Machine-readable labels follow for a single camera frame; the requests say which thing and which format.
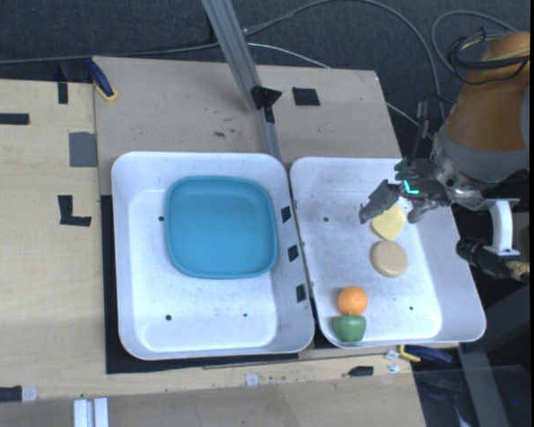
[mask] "green object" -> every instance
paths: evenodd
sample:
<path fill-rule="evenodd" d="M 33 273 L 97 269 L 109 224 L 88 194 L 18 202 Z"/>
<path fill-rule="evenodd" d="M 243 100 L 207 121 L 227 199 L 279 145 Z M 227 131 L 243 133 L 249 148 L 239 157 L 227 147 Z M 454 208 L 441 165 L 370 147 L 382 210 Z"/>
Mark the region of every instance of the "green object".
<path fill-rule="evenodd" d="M 359 342 L 366 332 L 366 319 L 361 315 L 334 318 L 332 327 L 341 342 Z"/>

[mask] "orange object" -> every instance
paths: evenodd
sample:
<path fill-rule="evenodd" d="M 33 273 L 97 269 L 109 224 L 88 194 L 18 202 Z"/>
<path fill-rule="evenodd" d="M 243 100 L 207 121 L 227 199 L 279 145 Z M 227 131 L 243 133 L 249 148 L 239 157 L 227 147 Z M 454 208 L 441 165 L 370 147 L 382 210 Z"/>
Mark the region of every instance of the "orange object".
<path fill-rule="evenodd" d="M 368 307 L 368 295 L 359 286 L 348 286 L 340 292 L 336 302 L 344 315 L 361 315 Z"/>

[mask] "beige disc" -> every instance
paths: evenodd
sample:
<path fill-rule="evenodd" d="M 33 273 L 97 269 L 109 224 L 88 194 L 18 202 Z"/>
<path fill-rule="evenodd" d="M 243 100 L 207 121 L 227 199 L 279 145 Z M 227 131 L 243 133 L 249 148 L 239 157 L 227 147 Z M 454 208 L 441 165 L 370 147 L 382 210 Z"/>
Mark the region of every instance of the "beige disc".
<path fill-rule="evenodd" d="M 408 254 L 400 244 L 391 240 L 376 242 L 370 250 L 374 269 L 386 277 L 399 277 L 408 267 Z"/>

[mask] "black clamp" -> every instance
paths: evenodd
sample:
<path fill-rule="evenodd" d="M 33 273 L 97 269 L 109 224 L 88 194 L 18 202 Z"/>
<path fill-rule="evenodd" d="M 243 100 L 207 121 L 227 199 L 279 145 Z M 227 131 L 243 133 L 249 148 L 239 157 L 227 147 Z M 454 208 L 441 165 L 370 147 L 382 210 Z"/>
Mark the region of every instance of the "black clamp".
<path fill-rule="evenodd" d="M 261 87 L 260 85 L 256 85 L 251 89 L 251 97 L 253 98 L 255 107 L 257 109 L 263 108 L 263 111 L 265 112 L 265 118 L 270 124 L 275 123 L 275 116 L 273 115 L 272 106 L 282 94 L 283 92 L 267 89 L 265 87 Z"/>

